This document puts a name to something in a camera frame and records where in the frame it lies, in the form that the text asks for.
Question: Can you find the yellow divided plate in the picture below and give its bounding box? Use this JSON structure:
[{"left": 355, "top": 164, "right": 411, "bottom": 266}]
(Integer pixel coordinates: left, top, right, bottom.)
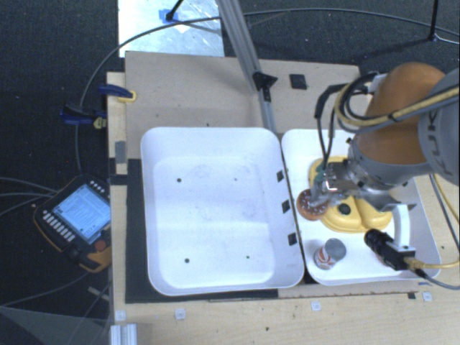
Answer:
[{"left": 308, "top": 156, "right": 393, "bottom": 234}]

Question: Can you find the brown doughnut with sprinkles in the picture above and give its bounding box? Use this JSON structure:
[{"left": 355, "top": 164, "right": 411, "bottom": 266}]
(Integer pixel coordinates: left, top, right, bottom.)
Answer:
[{"left": 296, "top": 188, "right": 330, "bottom": 221}]

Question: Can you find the brown cardboard board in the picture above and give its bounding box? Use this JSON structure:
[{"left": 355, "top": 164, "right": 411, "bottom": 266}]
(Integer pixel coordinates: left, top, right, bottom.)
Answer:
[{"left": 124, "top": 50, "right": 446, "bottom": 300}]

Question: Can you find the black cylinder on white bracket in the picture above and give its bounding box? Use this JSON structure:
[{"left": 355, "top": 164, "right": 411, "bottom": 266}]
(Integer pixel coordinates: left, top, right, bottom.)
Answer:
[{"left": 364, "top": 203, "right": 418, "bottom": 271}]

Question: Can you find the white and orange can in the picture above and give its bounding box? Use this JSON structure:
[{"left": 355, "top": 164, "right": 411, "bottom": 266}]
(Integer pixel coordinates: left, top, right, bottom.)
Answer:
[{"left": 313, "top": 238, "right": 347, "bottom": 271}]

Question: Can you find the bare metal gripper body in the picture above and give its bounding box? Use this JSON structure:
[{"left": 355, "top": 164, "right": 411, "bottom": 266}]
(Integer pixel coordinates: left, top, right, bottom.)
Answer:
[{"left": 313, "top": 162, "right": 364, "bottom": 208}]

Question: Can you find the white plastic tray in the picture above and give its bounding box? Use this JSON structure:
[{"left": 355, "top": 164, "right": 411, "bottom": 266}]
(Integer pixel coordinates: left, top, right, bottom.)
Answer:
[
  {"left": 280, "top": 129, "right": 442, "bottom": 287},
  {"left": 139, "top": 126, "right": 306, "bottom": 297}
]

